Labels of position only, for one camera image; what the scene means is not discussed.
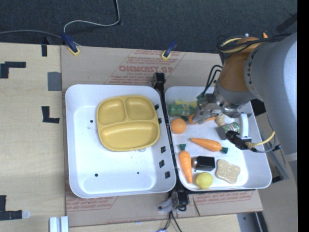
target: blue and yellow clamp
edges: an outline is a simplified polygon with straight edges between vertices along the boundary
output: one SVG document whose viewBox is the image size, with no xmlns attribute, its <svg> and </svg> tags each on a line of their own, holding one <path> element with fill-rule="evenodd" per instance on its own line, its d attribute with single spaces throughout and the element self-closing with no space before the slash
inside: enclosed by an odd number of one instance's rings
<svg viewBox="0 0 309 232">
<path fill-rule="evenodd" d="M 177 47 L 176 40 L 173 40 L 172 43 L 169 45 L 169 47 L 163 51 L 161 54 L 161 58 L 163 60 L 168 60 L 170 57 L 171 52 Z"/>
<path fill-rule="evenodd" d="M 74 41 L 65 33 L 61 34 L 61 38 L 65 41 L 66 45 L 68 46 L 68 50 L 74 55 L 77 56 L 81 52 L 77 47 Z"/>
</svg>

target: toy orange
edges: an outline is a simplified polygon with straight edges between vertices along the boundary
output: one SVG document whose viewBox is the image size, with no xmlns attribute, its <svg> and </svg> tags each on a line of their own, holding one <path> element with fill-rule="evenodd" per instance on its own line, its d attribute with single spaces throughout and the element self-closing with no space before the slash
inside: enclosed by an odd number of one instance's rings
<svg viewBox="0 0 309 232">
<path fill-rule="evenodd" d="M 172 130 L 173 133 L 176 133 L 176 134 L 183 133 L 186 128 L 187 128 L 187 124 L 182 118 L 176 118 L 172 120 L 170 124 L 170 129 Z"/>
</svg>

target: yellow cable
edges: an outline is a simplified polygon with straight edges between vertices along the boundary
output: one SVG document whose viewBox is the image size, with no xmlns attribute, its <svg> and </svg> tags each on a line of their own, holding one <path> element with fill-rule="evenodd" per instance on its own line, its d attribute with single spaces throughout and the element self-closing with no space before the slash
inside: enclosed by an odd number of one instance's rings
<svg viewBox="0 0 309 232">
<path fill-rule="evenodd" d="M 246 146 L 248 146 L 249 149 L 257 147 L 259 145 L 263 145 L 266 144 L 267 142 L 269 142 L 275 135 L 275 132 L 273 131 L 272 134 L 270 135 L 270 137 L 268 137 L 266 140 L 260 142 L 260 143 L 252 143 L 252 142 L 246 142 Z"/>
</svg>

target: green cylinder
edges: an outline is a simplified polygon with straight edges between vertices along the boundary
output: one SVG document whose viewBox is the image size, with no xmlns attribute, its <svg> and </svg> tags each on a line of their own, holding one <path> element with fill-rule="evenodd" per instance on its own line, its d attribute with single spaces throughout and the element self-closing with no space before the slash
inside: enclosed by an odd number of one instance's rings
<svg viewBox="0 0 309 232">
<path fill-rule="evenodd" d="M 189 116 L 194 113 L 195 108 L 188 104 L 170 104 L 168 111 L 169 116 Z"/>
</svg>

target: white strip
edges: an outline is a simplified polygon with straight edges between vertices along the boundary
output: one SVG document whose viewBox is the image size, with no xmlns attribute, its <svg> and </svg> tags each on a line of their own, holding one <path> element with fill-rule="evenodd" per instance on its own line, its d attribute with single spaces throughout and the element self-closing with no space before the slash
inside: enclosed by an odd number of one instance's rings
<svg viewBox="0 0 309 232">
<path fill-rule="evenodd" d="M 285 155 L 285 159 L 287 161 L 294 161 L 297 160 L 297 152 L 289 154 L 289 155 Z"/>
</svg>

